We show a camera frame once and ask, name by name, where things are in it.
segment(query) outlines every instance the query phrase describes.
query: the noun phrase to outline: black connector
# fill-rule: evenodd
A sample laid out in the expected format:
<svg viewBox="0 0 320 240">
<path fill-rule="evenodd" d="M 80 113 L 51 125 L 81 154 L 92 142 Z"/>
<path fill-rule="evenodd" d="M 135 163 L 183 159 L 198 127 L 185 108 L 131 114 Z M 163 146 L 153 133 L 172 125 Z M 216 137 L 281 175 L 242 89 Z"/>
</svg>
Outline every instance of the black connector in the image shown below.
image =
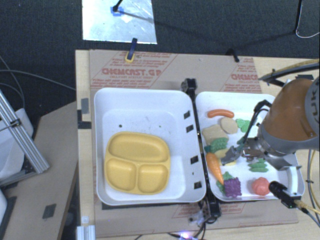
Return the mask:
<svg viewBox="0 0 320 240">
<path fill-rule="evenodd" d="M 301 196 L 291 197 L 286 192 L 284 192 L 287 189 L 288 188 L 285 185 L 282 185 L 281 183 L 279 183 L 277 181 L 272 181 L 269 184 L 269 190 L 271 191 L 271 193 L 275 197 L 277 197 L 281 200 L 281 203 L 283 203 L 286 207 L 288 207 L 290 209 L 296 208 L 297 205 L 295 204 L 295 200 L 300 200 Z"/>
</svg>

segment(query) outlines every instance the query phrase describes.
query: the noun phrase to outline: metal sheet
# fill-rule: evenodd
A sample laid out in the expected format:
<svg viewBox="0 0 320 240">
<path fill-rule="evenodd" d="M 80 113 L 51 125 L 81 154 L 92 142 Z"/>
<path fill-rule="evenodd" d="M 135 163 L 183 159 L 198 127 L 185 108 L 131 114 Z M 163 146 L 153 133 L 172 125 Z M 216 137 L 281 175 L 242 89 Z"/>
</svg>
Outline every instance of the metal sheet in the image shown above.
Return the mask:
<svg viewBox="0 0 320 240">
<path fill-rule="evenodd" d="M 157 44 L 151 0 L 82 0 L 83 39 L 140 44 Z"/>
</svg>

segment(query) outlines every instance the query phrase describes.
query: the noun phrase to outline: dark floor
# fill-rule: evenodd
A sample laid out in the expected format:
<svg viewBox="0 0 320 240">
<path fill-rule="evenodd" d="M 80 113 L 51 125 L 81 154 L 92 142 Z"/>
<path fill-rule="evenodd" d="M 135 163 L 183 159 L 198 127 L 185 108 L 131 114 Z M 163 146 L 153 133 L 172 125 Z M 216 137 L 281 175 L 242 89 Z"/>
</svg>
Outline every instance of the dark floor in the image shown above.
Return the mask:
<svg viewBox="0 0 320 240">
<path fill-rule="evenodd" d="M 299 0 L 151 1 L 158 44 L 139 44 L 138 51 L 224 55 L 233 48 L 239 56 L 319 57 L 319 35 L 294 33 Z M 319 1 L 303 0 L 300 35 L 319 32 Z M 75 88 L 75 50 L 129 48 L 82 39 L 82 0 L 0 0 L 0 8 L 0 56 L 12 70 Z M 41 116 L 76 100 L 73 90 L 15 76 L 34 126 Z M 1 90 L 15 109 L 21 108 L 21 98 L 7 85 L 18 87 L 10 74 L 0 72 Z"/>
</svg>

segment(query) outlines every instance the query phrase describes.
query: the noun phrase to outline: toy carrot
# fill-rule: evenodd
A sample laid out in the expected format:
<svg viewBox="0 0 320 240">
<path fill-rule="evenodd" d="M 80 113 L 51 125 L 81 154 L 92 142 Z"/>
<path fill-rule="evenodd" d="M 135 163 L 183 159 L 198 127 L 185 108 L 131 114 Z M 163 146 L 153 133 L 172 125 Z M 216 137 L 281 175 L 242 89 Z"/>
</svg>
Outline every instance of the toy carrot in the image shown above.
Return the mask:
<svg viewBox="0 0 320 240">
<path fill-rule="evenodd" d="M 205 159 L 210 171 L 213 173 L 215 178 L 223 185 L 224 178 L 222 176 L 219 159 L 217 158 L 217 156 L 214 153 L 208 152 L 205 156 Z"/>
<path fill-rule="evenodd" d="M 208 118 L 214 118 L 216 116 L 224 116 L 227 118 L 233 118 L 235 116 L 235 113 L 233 113 L 230 110 L 226 110 L 226 109 L 214 109 L 214 110 L 210 110 L 207 114 Z"/>
</svg>

